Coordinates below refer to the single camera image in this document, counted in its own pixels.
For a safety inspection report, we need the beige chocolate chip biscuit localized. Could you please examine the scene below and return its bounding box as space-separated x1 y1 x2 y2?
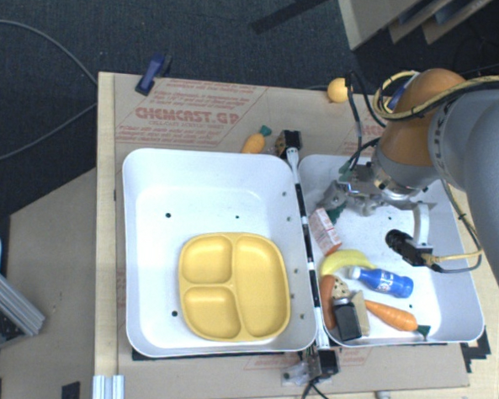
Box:
331 278 352 300

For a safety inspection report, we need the yellow divided plate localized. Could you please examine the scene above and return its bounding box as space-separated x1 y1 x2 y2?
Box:
173 227 296 346

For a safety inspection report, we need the brown cardboard board, red print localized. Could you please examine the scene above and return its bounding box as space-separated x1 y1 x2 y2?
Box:
93 72 490 399

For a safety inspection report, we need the yellow banana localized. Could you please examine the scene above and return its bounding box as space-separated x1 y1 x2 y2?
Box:
319 246 379 281

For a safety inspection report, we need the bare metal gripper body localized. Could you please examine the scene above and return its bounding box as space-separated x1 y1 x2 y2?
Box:
343 161 432 220

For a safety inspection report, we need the white and orange carton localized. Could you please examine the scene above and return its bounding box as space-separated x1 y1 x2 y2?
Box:
305 205 345 258

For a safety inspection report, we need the dark green broccoli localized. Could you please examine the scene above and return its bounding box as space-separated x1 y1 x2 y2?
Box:
325 198 347 226

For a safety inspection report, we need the thin black and white rod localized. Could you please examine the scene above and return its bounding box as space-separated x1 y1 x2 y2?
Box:
274 146 342 350

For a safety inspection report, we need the beige bread slice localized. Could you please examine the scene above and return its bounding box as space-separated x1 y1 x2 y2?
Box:
348 290 374 338

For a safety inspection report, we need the black cylinder on white bracket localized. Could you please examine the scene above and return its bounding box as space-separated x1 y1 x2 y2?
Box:
383 197 438 268

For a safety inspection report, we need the white plastic tray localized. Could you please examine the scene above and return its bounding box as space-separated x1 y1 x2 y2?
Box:
286 152 496 357
110 146 330 367

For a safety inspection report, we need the small orange carrot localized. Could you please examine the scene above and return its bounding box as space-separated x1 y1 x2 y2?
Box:
241 123 273 156

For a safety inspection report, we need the yellow round fruit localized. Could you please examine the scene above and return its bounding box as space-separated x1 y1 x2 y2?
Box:
326 76 352 104

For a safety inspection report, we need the black bottle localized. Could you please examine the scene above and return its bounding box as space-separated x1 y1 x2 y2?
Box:
329 295 366 344

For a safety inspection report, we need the orange-brown sausage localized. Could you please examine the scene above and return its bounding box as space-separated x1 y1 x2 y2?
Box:
316 274 340 332

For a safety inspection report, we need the long orange carrot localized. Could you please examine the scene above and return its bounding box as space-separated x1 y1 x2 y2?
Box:
362 299 433 338

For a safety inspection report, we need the blue bottle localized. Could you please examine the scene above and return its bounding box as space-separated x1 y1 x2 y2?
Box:
347 264 417 300

